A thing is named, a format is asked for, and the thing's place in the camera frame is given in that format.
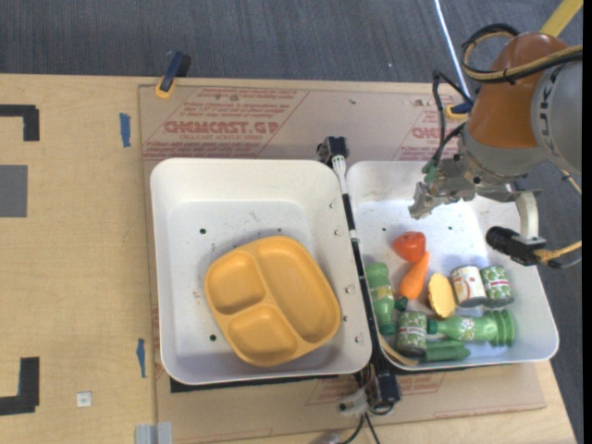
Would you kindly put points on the thin black and white rod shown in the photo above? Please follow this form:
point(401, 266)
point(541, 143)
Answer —
point(348, 206)

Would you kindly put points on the small white square block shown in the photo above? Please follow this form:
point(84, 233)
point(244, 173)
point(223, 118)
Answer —
point(84, 398)

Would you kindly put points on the yellow banana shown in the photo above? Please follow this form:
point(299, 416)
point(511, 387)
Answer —
point(393, 352)

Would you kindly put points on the green patterned small can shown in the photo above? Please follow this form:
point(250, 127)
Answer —
point(411, 333)
point(497, 286)

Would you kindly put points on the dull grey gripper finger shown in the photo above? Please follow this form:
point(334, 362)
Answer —
point(422, 204)
point(458, 194)

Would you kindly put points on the orange toy tomato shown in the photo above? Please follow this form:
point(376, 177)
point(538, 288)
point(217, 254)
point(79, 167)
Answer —
point(410, 245)

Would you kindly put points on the small dark green cap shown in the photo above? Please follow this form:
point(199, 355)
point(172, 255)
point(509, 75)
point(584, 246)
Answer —
point(401, 303)

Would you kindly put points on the green cucumber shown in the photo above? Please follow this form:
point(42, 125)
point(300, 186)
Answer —
point(446, 352)

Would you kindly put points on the brown cardboard board red print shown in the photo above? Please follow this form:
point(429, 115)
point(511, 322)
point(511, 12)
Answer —
point(287, 123)

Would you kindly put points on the white small can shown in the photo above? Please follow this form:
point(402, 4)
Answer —
point(468, 286)

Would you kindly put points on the orange divided plate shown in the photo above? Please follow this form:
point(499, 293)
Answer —
point(273, 301)

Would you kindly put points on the yellow bread slice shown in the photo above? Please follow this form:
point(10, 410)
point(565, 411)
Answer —
point(441, 296)

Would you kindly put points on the black cylinder on white bracket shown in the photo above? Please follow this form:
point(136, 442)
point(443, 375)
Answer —
point(511, 243)

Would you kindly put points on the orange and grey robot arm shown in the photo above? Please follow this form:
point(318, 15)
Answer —
point(501, 109)

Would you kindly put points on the white plastic tray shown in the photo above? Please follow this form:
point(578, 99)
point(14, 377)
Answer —
point(462, 243)
point(259, 192)

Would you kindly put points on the orange carrot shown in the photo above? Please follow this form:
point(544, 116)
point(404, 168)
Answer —
point(413, 281)

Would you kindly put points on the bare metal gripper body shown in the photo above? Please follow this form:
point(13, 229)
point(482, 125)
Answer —
point(462, 174)

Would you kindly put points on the green plastic bottle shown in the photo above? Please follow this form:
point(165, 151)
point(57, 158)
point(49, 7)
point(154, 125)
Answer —
point(380, 294)
point(472, 327)

